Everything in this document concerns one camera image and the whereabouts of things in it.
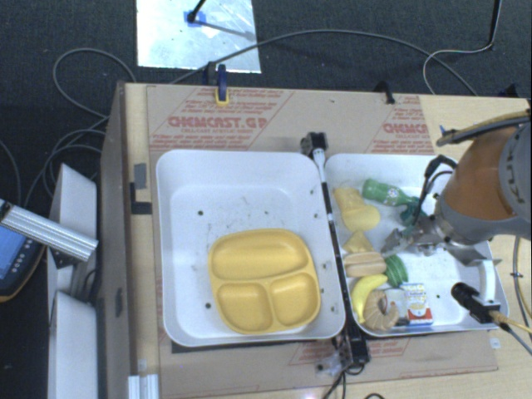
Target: metal plate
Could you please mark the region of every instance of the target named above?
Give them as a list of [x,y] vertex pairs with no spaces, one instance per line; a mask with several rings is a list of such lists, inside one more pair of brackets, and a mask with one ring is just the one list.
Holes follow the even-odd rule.
[[[141,67],[196,69],[257,43],[251,0],[207,0],[197,20],[186,14],[199,0],[137,0]],[[224,62],[228,71],[260,73],[253,49]]]

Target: black floor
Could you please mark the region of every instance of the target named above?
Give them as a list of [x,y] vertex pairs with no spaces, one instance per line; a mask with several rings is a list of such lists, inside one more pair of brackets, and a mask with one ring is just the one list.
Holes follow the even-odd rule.
[[[259,40],[299,30],[336,28],[395,37],[433,52],[483,47],[490,35],[494,0],[253,0]],[[493,49],[445,55],[480,96],[497,96],[516,84],[530,97],[531,0],[503,0]],[[22,195],[57,140],[87,128],[92,115],[75,108],[52,82],[54,61],[75,47],[97,47],[122,58],[139,81],[168,82],[182,71],[135,65],[135,0],[0,0],[0,140],[11,150],[22,177]],[[405,93],[428,93],[424,56],[382,39],[320,34],[277,42],[259,51],[263,73],[230,74],[235,86],[370,91],[381,80]],[[469,95],[448,71],[429,67],[436,93]],[[75,55],[60,65],[59,81],[85,105],[107,113],[114,84],[127,75],[95,55]],[[194,76],[188,83],[199,83]],[[98,138],[86,139],[94,146]],[[85,175],[97,155],[60,155]],[[0,151],[0,198],[17,202],[9,159]],[[51,201],[42,183],[27,207],[47,214]],[[0,397],[42,398],[47,389],[46,265],[40,264],[12,301],[0,304]]]

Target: banana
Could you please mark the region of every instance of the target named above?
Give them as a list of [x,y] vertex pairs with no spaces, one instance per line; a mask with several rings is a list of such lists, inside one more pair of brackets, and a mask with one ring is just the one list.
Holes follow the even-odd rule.
[[364,323],[364,307],[366,306],[367,296],[375,288],[380,287],[388,280],[386,275],[379,273],[360,278],[351,291],[352,308],[358,315],[358,322]]

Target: yellow divided plate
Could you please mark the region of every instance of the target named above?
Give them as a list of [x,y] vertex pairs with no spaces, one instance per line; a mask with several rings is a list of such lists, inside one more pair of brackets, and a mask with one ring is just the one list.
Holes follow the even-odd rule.
[[209,251],[216,308],[228,327],[264,334],[301,327],[319,312],[307,245],[286,229],[256,229],[216,240]]

